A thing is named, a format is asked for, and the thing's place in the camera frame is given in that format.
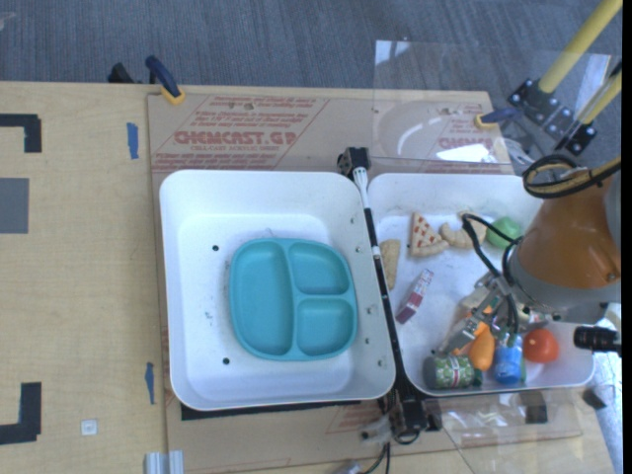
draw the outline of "green can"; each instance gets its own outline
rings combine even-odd
[[[424,361],[424,380],[434,390],[467,388],[475,369],[467,355],[429,356]]]

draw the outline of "gray square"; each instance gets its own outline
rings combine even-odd
[[[29,180],[0,178],[0,233],[29,233]]]

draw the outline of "yellow pole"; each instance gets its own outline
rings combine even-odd
[[[538,81],[544,93],[553,93],[580,57],[623,6],[623,0],[601,0],[580,30]]]
[[[607,106],[612,99],[616,97],[621,91],[621,75],[623,70],[619,70],[619,72],[611,79],[606,81],[603,90],[599,90],[596,94],[596,100],[589,103],[586,107],[588,113],[584,116],[582,114],[579,115],[578,120],[581,124],[591,124],[596,116],[603,111],[605,106]]]

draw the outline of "teal divided plate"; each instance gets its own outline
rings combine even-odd
[[[250,353],[268,359],[336,356],[356,337],[356,290],[334,248],[265,238],[237,249],[230,265],[230,314]]]

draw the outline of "wooden table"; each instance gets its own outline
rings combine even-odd
[[[2,472],[142,472],[146,453],[168,450],[146,110],[147,95],[157,92],[142,85],[0,83],[1,114],[42,121],[40,153],[25,152],[21,128],[0,127],[0,179],[29,181],[28,233],[0,233],[0,425],[24,418],[22,383],[41,385],[37,440],[0,445]],[[368,90],[247,93],[372,96]],[[129,122],[138,128],[137,159],[130,157]],[[522,472],[612,472],[594,411],[576,402],[578,436],[468,448],[464,455],[396,448],[391,472],[489,471],[494,462],[509,472],[508,454]],[[245,445],[235,448],[237,456],[239,447]],[[283,472],[329,473],[337,466],[338,459]]]

